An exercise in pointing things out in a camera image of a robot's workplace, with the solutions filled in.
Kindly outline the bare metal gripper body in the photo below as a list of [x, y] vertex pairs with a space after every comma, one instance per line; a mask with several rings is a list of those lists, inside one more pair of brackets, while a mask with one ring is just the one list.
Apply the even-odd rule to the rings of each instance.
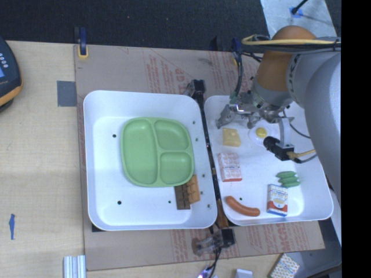
[[231, 106], [237, 115], [248, 118], [250, 115], [257, 115], [261, 119], [272, 123], [286, 106], [276, 106], [265, 99], [258, 93], [239, 93], [231, 98]]

